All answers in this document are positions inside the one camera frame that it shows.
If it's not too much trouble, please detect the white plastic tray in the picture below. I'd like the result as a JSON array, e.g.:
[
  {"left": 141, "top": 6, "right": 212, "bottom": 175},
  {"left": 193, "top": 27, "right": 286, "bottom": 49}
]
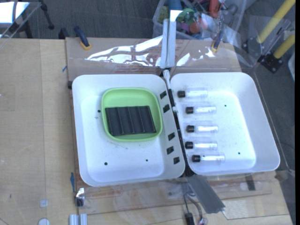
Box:
[
  {"left": 71, "top": 74, "right": 186, "bottom": 188},
  {"left": 169, "top": 72, "right": 281, "bottom": 177}
]

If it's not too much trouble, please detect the clear vial with black cap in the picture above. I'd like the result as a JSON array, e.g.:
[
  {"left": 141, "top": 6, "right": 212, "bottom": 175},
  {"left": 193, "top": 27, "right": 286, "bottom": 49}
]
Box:
[
  {"left": 185, "top": 105, "right": 217, "bottom": 115},
  {"left": 184, "top": 141, "right": 219, "bottom": 150},
  {"left": 177, "top": 87, "right": 209, "bottom": 99},
  {"left": 186, "top": 124, "right": 219, "bottom": 134},
  {"left": 191, "top": 154, "right": 226, "bottom": 164}
]

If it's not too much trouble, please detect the black ribbed rack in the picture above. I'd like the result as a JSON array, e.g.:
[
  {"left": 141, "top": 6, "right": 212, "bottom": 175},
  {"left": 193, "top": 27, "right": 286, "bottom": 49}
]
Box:
[{"left": 104, "top": 105, "right": 157, "bottom": 137}]

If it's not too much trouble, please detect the green plate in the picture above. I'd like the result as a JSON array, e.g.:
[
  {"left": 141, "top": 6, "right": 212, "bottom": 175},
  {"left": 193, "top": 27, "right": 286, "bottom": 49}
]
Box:
[{"left": 101, "top": 87, "right": 163, "bottom": 142}]

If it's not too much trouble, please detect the clear plastic bin of toys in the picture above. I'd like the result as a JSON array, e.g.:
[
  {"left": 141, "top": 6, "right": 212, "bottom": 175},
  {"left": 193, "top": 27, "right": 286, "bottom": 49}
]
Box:
[{"left": 152, "top": 0, "right": 249, "bottom": 43}]

